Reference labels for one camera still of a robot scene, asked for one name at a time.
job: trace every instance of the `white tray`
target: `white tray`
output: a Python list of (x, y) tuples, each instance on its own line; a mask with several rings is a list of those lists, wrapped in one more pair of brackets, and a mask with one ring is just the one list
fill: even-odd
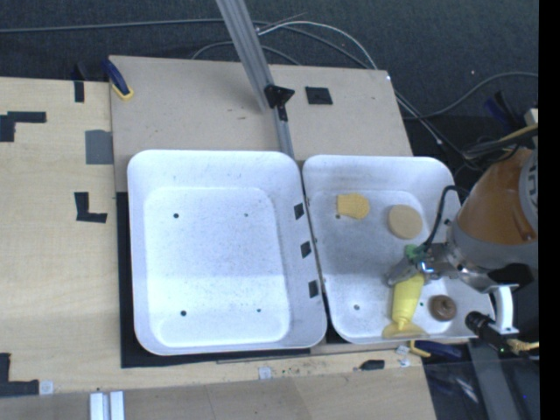
[[(392, 309), (392, 289), (384, 276), (401, 260), (406, 244), (419, 245), (430, 234), (441, 192), (454, 183), (451, 173), (430, 157), (314, 156), (304, 163), (303, 178), (333, 327), (357, 344), (391, 340), (382, 337)], [(367, 217), (337, 218), (336, 197), (342, 193), (365, 196)], [(423, 229), (417, 238), (406, 241), (390, 233), (387, 214), (395, 204), (410, 205), (421, 214)], [(457, 194), (449, 192), (443, 220), (453, 219), (459, 208)], [(435, 242), (444, 239), (442, 226)], [(442, 322), (430, 315), (429, 300), (440, 294), (456, 302), (454, 320)], [(423, 287), (412, 321), (433, 339), (470, 338), (473, 332), (465, 326), (470, 311), (492, 315), (489, 296), (444, 277)]]
[(134, 327), (154, 354), (311, 347), (326, 311), (301, 175), (279, 152), (128, 165)]

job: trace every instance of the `white cable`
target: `white cable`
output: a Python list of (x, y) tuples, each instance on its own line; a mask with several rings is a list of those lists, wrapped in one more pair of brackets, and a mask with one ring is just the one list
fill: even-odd
[(377, 70), (377, 65), (375, 64), (374, 60), (371, 58), (371, 56), (369, 55), (368, 51), (363, 47), (363, 45), (358, 42), (355, 38), (353, 38), (350, 34), (348, 34), (347, 32), (344, 32), (342, 30), (340, 30), (339, 28), (336, 28), (334, 26), (330, 26), (329, 24), (318, 24), (317, 22), (310, 22), (308, 20), (295, 20), (293, 22), (285, 22), (283, 24), (276, 24), (274, 26), (272, 26), (271, 28), (268, 28), (266, 30), (261, 31), (260, 28), (255, 28), (256, 30), (256, 34), (258, 36), (264, 36), (265, 34), (269, 34), (270, 32), (273, 32), (275, 30), (277, 30), (278, 28), (283, 28), (285, 26), (291, 26), (291, 25), (311, 25), (311, 26), (318, 26), (320, 28), (326, 28), (327, 30), (332, 30), (334, 32), (337, 32), (338, 34), (342, 34), (344, 37), (352, 40), (352, 42), (354, 42), (356, 44), (356, 46), (358, 46), (358, 48), (360, 48), (361, 52), (364, 53), (364, 55), (366, 56), (367, 60), (369, 61), (369, 63), (372, 65), (372, 67)]

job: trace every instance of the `black hole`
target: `black hole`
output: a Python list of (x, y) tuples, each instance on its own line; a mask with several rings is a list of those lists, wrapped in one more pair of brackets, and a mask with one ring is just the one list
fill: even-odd
[(297, 204), (296, 206), (294, 206), (294, 214), (296, 215), (297, 220), (305, 214), (303, 203)]
[(317, 280), (309, 282), (309, 298), (314, 298), (319, 295), (319, 284)]
[(312, 252), (312, 244), (308, 241), (301, 245), (301, 257), (306, 258)]

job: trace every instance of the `black clamp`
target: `black clamp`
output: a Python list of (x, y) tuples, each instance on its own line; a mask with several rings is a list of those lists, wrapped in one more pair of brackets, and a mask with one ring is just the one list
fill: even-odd
[(283, 122), (288, 121), (288, 113), (286, 112), (285, 104), (296, 93), (295, 90), (284, 88), (269, 84), (264, 88), (264, 95), (271, 109), (277, 108), (280, 120)]

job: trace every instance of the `beige round object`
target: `beige round object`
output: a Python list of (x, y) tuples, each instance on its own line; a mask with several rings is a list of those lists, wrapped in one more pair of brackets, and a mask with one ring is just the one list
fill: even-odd
[(411, 206), (392, 206), (388, 212), (388, 228), (394, 236), (411, 240), (422, 231), (422, 217)]

